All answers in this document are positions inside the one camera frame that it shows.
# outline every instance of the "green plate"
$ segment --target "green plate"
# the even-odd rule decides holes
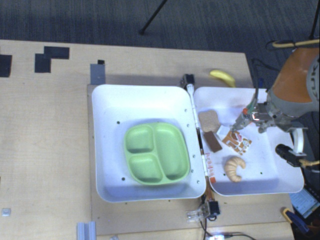
[[[124,136],[124,151],[132,177],[141,184],[178,182],[190,170],[185,139],[170,123],[144,123],[130,128]]]

